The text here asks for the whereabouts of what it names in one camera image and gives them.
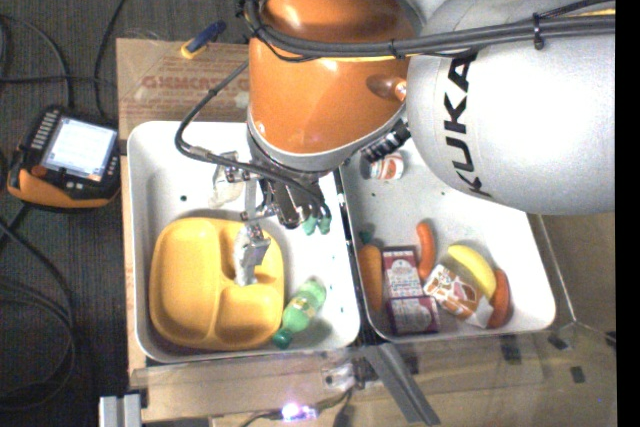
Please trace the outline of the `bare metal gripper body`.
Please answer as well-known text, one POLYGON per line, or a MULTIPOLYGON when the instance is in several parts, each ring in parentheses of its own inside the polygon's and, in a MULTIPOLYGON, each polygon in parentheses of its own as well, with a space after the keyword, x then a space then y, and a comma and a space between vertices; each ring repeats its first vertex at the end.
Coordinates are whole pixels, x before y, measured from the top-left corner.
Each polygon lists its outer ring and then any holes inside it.
POLYGON ((257 223, 275 217, 287 229, 326 229, 326 202, 318 182, 305 182, 282 169, 254 163, 231 162, 223 169, 228 183, 246 185, 242 221, 257 223))

